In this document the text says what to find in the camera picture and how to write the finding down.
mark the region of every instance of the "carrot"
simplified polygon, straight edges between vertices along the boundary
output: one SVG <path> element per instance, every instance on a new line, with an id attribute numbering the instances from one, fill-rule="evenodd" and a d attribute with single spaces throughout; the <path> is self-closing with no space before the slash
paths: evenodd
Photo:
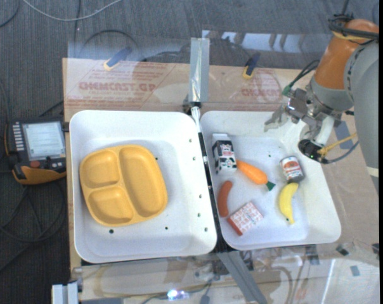
<path id="1" fill-rule="evenodd" d="M 268 176 L 259 168 L 241 160 L 237 160 L 237 169 L 241 170 L 250 180 L 258 185 L 266 184 L 269 190 L 275 186 L 268 181 Z"/>
<path id="2" fill-rule="evenodd" d="M 218 212 L 219 216 L 221 217 L 227 217 L 228 212 L 228 194 L 230 193 L 230 190 L 232 188 L 232 182 L 227 180 L 224 181 L 223 185 L 221 186 L 218 198 L 217 198 L 217 205 L 218 205 Z"/>

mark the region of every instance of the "device screen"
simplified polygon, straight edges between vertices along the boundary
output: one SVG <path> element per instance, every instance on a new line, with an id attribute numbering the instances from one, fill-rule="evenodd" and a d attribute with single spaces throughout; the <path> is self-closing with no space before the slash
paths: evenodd
<path id="1" fill-rule="evenodd" d="M 22 127 L 30 161 L 65 157 L 65 140 L 60 122 L 25 123 Z"/>

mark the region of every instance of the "toy banana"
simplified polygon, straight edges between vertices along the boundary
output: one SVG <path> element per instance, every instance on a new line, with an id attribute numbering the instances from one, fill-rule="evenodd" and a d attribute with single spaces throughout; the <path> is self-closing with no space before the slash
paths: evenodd
<path id="1" fill-rule="evenodd" d="M 292 208 L 292 197 L 299 188 L 299 184 L 291 182 L 282 188 L 279 194 L 279 209 L 281 213 L 286 216 L 287 221 L 290 224 L 294 223 L 293 219 L 293 208 Z"/>

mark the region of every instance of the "small box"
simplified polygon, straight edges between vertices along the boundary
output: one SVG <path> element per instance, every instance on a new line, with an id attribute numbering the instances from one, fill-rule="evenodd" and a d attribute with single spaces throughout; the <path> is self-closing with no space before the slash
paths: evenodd
<path id="1" fill-rule="evenodd" d="M 232 174 L 237 171 L 234 148 L 231 139 L 225 133 L 212 135 L 212 155 L 217 174 Z"/>
<path id="2" fill-rule="evenodd" d="M 246 203 L 233 215 L 227 218 L 228 223 L 237 232 L 239 236 L 255 227 L 263 219 L 263 215 L 256 208 L 253 202 Z"/>

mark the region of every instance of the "white tray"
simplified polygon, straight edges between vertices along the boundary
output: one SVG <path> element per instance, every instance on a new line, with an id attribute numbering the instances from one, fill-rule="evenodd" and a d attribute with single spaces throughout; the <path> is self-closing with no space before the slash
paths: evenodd
<path id="1" fill-rule="evenodd" d="M 79 165 L 91 152 L 139 144 L 156 158 L 168 202 L 157 217 L 124 227 L 97 223 L 84 201 Z M 70 121 L 74 241 L 91 263 L 202 255 L 217 241 L 202 152 L 193 119 L 176 112 L 97 111 L 76 113 Z"/>
<path id="2" fill-rule="evenodd" d="M 224 240 L 237 250 L 332 243 L 341 234 L 341 224 L 321 165 L 302 155 L 297 148 L 304 124 L 288 122 L 265 133 L 264 123 L 271 114 L 209 111 L 201 118 L 215 197 L 221 184 L 231 180 L 233 187 L 228 196 L 230 214 L 252 201 L 264 216 L 255 228 L 242 236 L 236 234 L 226 218 L 220 217 Z M 211 151 L 213 133 L 227 133 L 233 143 L 235 157 L 262 169 L 276 186 L 268 191 L 265 185 L 255 185 L 239 171 L 227 176 L 216 174 Z M 293 197 L 295 223 L 292 225 L 286 222 L 277 205 L 277 196 L 286 184 L 279 161 L 290 155 L 298 158 L 306 176 Z"/>

